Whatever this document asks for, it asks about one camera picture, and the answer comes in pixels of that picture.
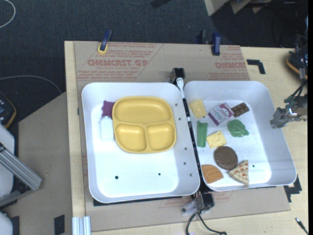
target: electrical wire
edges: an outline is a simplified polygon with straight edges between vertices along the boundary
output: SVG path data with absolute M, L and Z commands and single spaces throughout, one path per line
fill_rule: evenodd
M 301 69 L 305 69 L 305 68 L 308 68 L 308 64 L 306 62 L 306 58 L 304 56 L 304 52 L 303 52 L 303 44 L 302 44 L 302 41 L 301 41 L 301 36 L 299 34 L 296 35 L 295 37 L 295 54 L 297 56 L 297 59 L 298 59 L 298 62 L 299 62 L 299 65 L 302 66 Z M 296 100 L 300 97 L 301 93 L 302 93 L 302 90 L 303 90 L 303 87 L 305 85 L 308 84 L 308 80 L 305 79 L 305 78 L 302 78 L 302 82 L 301 82 L 301 85 L 299 86 L 299 88 L 292 94 L 293 96 L 295 96 L 297 93 L 297 96 L 296 96 Z
M 36 78 L 36 79 L 41 79 L 41 80 L 44 80 L 50 84 L 52 84 L 60 94 L 62 94 L 62 91 L 60 90 L 60 88 L 55 84 L 53 83 L 51 80 L 49 79 L 46 79 L 44 77 L 41 77 L 41 76 L 33 76 L 33 75 L 17 75 L 17 76 L 7 76 L 7 77 L 2 77 L 0 78 L 0 81 L 4 81 L 4 80 L 8 80 L 8 79 L 15 79 L 15 78 Z
M 289 2 L 289 3 L 284 3 L 284 4 L 275 4 L 275 3 L 263 3 L 264 8 L 270 9 L 273 13 L 273 17 L 271 20 L 271 33 L 272 33 L 272 38 L 274 41 L 274 44 L 276 47 L 283 47 L 282 46 L 282 41 L 283 41 L 283 35 L 285 34 L 285 32 L 287 30 L 289 30 L 290 32 L 295 32 L 297 33 L 299 31 L 299 29 L 297 29 L 296 26 L 291 24 L 291 21 L 288 21 L 286 18 L 284 18 L 278 11 L 277 9 L 288 9 L 288 10 L 292 10 L 297 16 L 297 19 L 300 18 L 303 13 L 299 13 L 299 9 L 294 8 L 292 5 L 307 5 L 308 3 L 300 3 L 300 2 Z M 274 20 L 275 18 L 280 19 L 284 24 L 285 27 L 282 29 L 279 39 L 277 41 L 276 39 L 276 34 L 274 33 Z
M 8 22 L 6 22 L 5 24 L 0 25 L 0 28 L 3 28 L 3 27 L 5 27 L 6 25 L 8 25 L 9 23 L 11 23 L 12 20 L 15 18 L 15 14 L 16 14 L 16 9 L 15 9 L 14 4 L 13 4 L 11 1 L 9 1 L 9 0 L 3 0 L 3 1 L 8 2 L 10 5 L 12 5 L 14 12 L 13 12 L 13 16 L 11 17 L 11 19 L 10 19 Z
M 299 34 L 297 34 L 296 38 L 297 38 L 296 41 L 299 42 L 299 47 L 300 47 L 300 50 L 301 50 L 301 58 L 302 58 L 302 60 L 300 59 L 300 62 L 301 62 L 302 64 L 304 64 L 304 66 L 305 66 L 306 68 L 308 68 L 308 64 L 307 64 L 307 62 L 306 62 L 305 53 L 304 53 L 304 51 L 303 51 L 304 46 L 303 46 L 303 43 L 302 43 L 302 39 L 304 39 L 306 42 L 308 42 L 308 38 L 305 37 L 305 36 L 301 36 L 301 35 L 299 35 Z
M 190 233 L 189 233 L 189 231 L 188 231 L 188 228 L 189 228 L 189 225 L 190 225 L 191 221 L 194 219 L 194 217 L 195 217 L 196 215 L 199 216 L 199 218 L 200 218 L 202 224 L 203 224 L 209 231 L 214 232 L 214 233 L 217 233 L 217 234 L 219 234 L 219 235 L 227 235 L 226 232 L 218 232 L 218 231 L 215 231 L 215 230 L 212 230 L 211 228 L 209 228 L 209 227 L 207 226 L 207 224 L 204 222 L 204 220 L 202 219 L 202 217 L 201 217 L 201 215 L 200 215 L 200 212 L 196 212 L 195 214 L 191 215 L 190 218 L 188 219 L 187 225 L 186 225 L 186 235 L 190 235 Z

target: yellow divided plate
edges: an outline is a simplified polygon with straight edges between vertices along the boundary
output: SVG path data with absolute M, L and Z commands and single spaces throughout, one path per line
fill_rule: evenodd
M 159 97 L 123 97 L 114 103 L 112 119 L 116 142 L 127 152 L 162 152 L 176 142 L 172 108 Z

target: blue clamp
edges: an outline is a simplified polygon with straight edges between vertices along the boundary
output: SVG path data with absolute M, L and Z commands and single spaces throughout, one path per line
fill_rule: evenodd
M 104 55 L 107 52 L 108 49 L 108 41 L 111 39 L 112 36 L 112 30 L 106 29 L 106 32 L 104 33 L 104 37 L 102 42 L 99 44 L 98 47 L 98 53 L 101 55 Z
M 214 56 L 220 55 L 220 43 L 221 43 L 221 35 L 218 32 L 214 32 L 212 34 L 212 54 Z

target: white tray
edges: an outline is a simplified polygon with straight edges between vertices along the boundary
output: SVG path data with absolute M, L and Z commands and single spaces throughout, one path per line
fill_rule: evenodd
M 13 234 L 13 224 L 9 217 L 0 212 L 0 227 L 2 235 L 12 235 Z
M 185 97 L 188 103 L 201 99 L 206 112 L 210 112 L 221 103 L 226 102 L 231 108 L 244 102 L 249 111 L 235 118 L 245 126 L 248 136 L 232 137 L 227 129 L 227 122 L 216 125 L 207 115 L 200 118 L 208 123 L 207 135 L 222 131 L 227 146 L 233 148 L 238 162 L 249 162 L 249 186 L 232 179 L 227 170 L 220 168 L 214 160 L 214 151 L 208 143 L 205 148 L 197 147 L 201 165 L 215 165 L 223 173 L 224 178 L 207 184 L 215 191 L 235 190 L 243 188 L 271 187 L 292 184 L 296 179 L 296 170 L 287 146 L 282 129 L 273 129 L 270 120 L 275 112 L 268 89 L 255 81 L 192 81 L 185 85 Z M 190 111 L 195 140 L 197 140 L 197 121 Z
M 170 150 L 134 154 L 116 141 L 102 142 L 103 101 L 126 96 L 156 96 L 169 103 L 177 140 Z M 82 91 L 89 190 L 102 203 L 192 195 L 200 177 L 179 89 L 170 83 L 90 83 Z

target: purple item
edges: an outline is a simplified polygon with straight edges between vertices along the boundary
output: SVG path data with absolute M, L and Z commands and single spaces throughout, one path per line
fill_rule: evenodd
M 110 117 L 112 118 L 112 110 L 115 102 L 103 101 L 102 106 L 102 117 Z
M 219 125 L 234 115 L 234 112 L 226 103 L 223 103 L 214 110 L 210 111 L 208 115 L 216 125 Z

